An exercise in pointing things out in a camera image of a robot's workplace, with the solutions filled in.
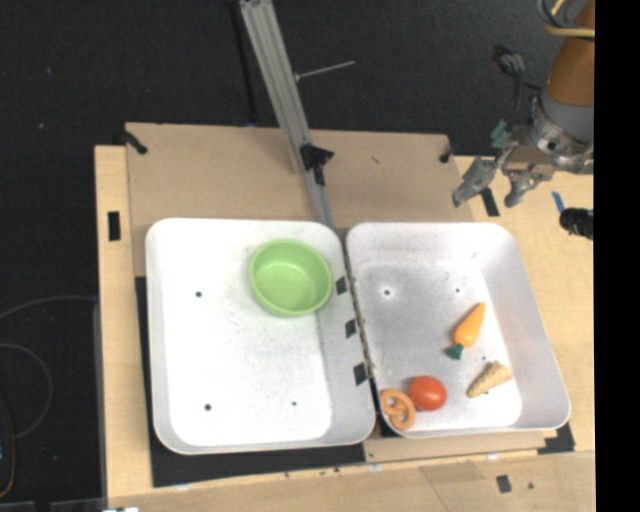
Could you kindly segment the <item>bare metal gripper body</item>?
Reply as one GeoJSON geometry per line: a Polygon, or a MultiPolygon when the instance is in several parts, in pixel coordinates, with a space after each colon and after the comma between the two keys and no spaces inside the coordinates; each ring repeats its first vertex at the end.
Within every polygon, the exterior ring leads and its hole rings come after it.
{"type": "Polygon", "coordinates": [[[551,179],[557,172],[592,175],[593,144],[578,141],[547,118],[514,126],[500,150],[500,170],[515,178],[551,179]]]}

